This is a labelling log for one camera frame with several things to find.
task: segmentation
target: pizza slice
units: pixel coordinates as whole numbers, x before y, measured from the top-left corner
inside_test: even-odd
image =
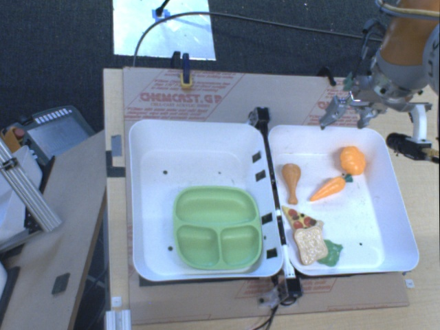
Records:
[[[287,206],[281,206],[285,217],[287,218],[292,230],[298,230],[300,228],[310,228],[312,226],[318,226],[322,229],[324,223],[321,220],[316,220],[303,212],[298,212],[293,208]]]

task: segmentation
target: bread slice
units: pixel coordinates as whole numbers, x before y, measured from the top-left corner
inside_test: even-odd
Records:
[[[318,226],[297,229],[294,239],[300,252],[301,263],[304,265],[325,258],[329,253],[322,237],[322,230]]]

